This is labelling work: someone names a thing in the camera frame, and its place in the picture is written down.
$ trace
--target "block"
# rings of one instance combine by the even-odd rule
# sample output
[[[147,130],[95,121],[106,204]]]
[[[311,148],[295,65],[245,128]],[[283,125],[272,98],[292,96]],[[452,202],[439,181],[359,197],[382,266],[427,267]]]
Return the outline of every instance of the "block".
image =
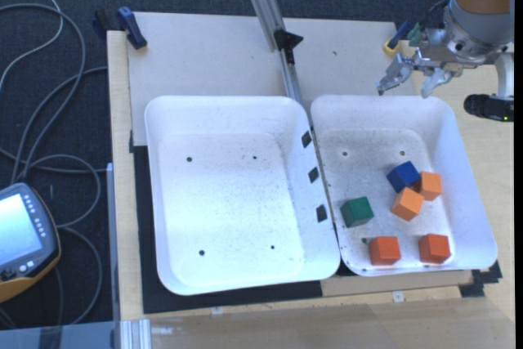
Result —
[[[369,243],[370,262],[377,266],[394,265],[401,259],[400,243],[395,236],[379,236]]]
[[[420,179],[413,185],[413,189],[423,195],[427,201],[433,201],[441,195],[441,175],[434,172],[419,173]]]
[[[391,211],[406,221],[416,217],[422,209],[423,196],[410,188],[404,188],[394,199]]]
[[[340,210],[347,227],[362,226],[374,217],[373,210],[366,196],[346,201]]]
[[[393,168],[387,175],[387,179],[396,193],[400,193],[405,187],[412,186],[419,181],[420,176],[418,170],[409,160]]]
[[[446,235],[424,235],[418,242],[419,260],[441,264],[450,257],[449,238]]]

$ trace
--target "blue cube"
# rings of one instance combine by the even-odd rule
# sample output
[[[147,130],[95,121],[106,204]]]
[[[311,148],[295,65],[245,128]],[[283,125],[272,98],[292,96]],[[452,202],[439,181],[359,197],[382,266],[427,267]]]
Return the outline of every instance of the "blue cube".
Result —
[[[411,161],[399,164],[393,168],[387,175],[396,193],[400,193],[405,187],[412,186],[419,181],[420,175]]]

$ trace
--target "handheld device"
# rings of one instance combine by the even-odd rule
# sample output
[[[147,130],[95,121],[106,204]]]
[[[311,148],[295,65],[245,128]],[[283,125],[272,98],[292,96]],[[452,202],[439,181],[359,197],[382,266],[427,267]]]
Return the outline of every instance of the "handheld device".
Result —
[[[43,278],[60,259],[51,214],[25,183],[0,190],[0,302]]]

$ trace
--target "black corner bracket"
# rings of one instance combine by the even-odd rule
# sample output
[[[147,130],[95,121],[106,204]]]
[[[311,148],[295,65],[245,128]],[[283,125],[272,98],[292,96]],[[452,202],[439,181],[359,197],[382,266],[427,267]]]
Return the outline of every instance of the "black corner bracket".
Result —
[[[275,31],[275,41],[278,49],[280,51],[285,51],[285,59],[287,60],[287,62],[290,65],[294,65],[293,49],[296,45],[303,41],[303,37],[291,34],[290,32],[287,32],[284,29],[277,29]]]
[[[499,263],[496,261],[487,271],[472,271],[472,283],[459,285],[459,292],[462,297],[484,297],[483,290],[485,284],[497,284],[503,278]]]

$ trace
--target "white plastic tray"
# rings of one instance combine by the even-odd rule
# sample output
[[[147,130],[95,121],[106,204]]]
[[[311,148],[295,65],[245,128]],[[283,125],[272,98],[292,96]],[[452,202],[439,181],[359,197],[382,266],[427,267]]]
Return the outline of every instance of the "white plastic tray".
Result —
[[[339,267],[324,184],[311,181],[315,148],[302,140],[309,123],[297,102],[160,96],[148,104],[145,126],[166,288],[191,295],[322,280]]]
[[[453,111],[435,97],[321,96],[311,107],[316,140],[333,204],[342,260],[358,275],[484,269],[497,247],[467,159]],[[424,201],[411,221],[391,213],[396,192],[387,174],[410,160],[419,171],[438,172],[442,194]],[[346,228],[340,211],[348,199],[367,196],[374,217]],[[419,261],[418,241],[449,236],[452,256],[441,265]],[[373,266],[368,243],[395,235],[402,258]]]

